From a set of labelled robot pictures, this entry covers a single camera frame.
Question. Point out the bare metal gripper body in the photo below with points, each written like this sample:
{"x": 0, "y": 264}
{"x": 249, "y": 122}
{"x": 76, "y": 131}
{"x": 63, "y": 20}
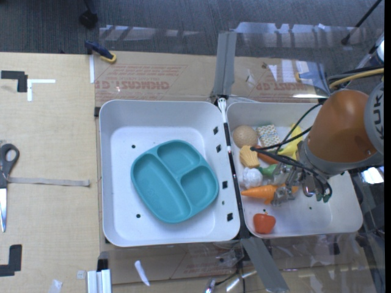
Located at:
{"x": 288, "y": 174}

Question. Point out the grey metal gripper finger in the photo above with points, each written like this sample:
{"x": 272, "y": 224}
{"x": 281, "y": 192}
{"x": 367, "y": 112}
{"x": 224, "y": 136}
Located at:
{"x": 278, "y": 197}
{"x": 290, "y": 192}

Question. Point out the large orange carrot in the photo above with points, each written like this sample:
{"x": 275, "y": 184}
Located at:
{"x": 259, "y": 192}

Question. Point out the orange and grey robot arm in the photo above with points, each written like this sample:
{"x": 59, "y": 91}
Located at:
{"x": 342, "y": 127}

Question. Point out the green toy vegetable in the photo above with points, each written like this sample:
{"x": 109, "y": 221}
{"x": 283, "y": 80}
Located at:
{"x": 268, "y": 170}

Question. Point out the small orange carrot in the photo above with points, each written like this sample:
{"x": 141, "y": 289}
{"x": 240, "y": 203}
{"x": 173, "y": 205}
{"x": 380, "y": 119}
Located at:
{"x": 267, "y": 158}

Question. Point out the yellow banana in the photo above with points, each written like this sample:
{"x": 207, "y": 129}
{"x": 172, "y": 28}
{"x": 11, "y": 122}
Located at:
{"x": 292, "y": 147}

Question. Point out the white plastic tray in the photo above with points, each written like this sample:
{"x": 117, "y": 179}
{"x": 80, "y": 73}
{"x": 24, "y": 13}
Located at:
{"x": 305, "y": 218}
{"x": 122, "y": 175}

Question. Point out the white cauliflower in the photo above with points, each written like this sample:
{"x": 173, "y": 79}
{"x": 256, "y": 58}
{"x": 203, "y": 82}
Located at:
{"x": 252, "y": 178}

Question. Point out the patterned pale packet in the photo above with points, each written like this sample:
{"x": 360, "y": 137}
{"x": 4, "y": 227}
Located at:
{"x": 268, "y": 134}

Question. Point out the blue divided plate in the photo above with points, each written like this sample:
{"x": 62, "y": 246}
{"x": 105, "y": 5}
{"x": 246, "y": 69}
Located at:
{"x": 165, "y": 182}

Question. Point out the brown cardboard board red print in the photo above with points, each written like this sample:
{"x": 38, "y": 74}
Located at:
{"x": 159, "y": 81}

